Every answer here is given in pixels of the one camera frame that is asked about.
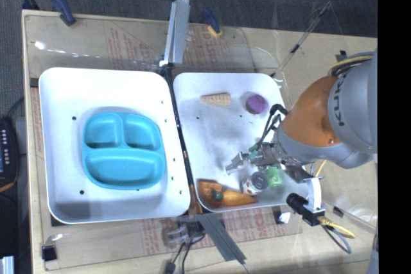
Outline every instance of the white tray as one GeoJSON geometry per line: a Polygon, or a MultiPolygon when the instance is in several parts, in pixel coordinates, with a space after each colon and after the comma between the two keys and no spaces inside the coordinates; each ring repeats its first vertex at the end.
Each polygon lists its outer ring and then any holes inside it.
{"type": "Polygon", "coordinates": [[[49,209],[63,223],[164,218],[183,214],[190,195],[170,90],[158,74],[51,68],[39,80],[49,209]],[[139,191],[92,183],[82,164],[82,132],[90,116],[127,111],[160,128],[166,172],[139,191]]]}
{"type": "MultiPolygon", "coordinates": [[[[283,104],[277,83],[261,73],[182,73],[174,80],[182,133],[195,189],[202,205],[212,212],[251,209],[285,204],[294,192],[307,195],[306,184],[297,184],[281,172],[283,185],[268,188],[256,196],[257,202],[237,207],[210,207],[198,195],[197,181],[212,180],[226,188],[240,191],[240,182],[248,177],[252,168],[228,175],[225,167],[238,152],[248,152],[262,136],[270,107],[283,104]],[[201,95],[228,92],[228,107],[210,105],[200,100],[201,95]],[[251,114],[245,108],[246,100],[254,94],[262,95],[268,106],[260,114],[251,114]]],[[[265,141],[270,141],[272,133],[265,141]]]]}

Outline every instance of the blue plate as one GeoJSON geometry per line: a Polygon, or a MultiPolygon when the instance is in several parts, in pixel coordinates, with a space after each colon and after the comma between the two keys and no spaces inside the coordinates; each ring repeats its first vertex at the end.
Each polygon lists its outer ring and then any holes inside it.
{"type": "Polygon", "coordinates": [[[87,177],[108,189],[147,189],[166,170],[159,127],[127,112],[95,114],[85,124],[82,143],[87,177]]]}

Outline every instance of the metal can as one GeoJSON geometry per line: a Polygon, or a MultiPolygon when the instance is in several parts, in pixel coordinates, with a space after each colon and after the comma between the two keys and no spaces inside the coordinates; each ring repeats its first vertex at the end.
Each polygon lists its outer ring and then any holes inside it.
{"type": "Polygon", "coordinates": [[[261,193],[267,187],[267,176],[260,171],[256,171],[241,183],[241,192],[254,196],[261,193]]]}

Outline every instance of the can lid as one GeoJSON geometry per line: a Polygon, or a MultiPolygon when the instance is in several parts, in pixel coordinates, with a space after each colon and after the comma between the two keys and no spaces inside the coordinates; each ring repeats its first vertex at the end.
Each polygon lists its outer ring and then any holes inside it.
{"type": "Polygon", "coordinates": [[[251,183],[256,189],[263,190],[268,187],[268,178],[264,173],[256,171],[251,175],[251,183]]]}

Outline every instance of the purple ball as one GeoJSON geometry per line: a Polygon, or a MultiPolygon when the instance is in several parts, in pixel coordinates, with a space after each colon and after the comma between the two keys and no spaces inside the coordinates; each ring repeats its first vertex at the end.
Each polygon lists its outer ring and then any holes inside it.
{"type": "Polygon", "coordinates": [[[260,114],[267,106],[267,101],[261,95],[253,95],[248,98],[245,108],[252,114],[260,114]]]}

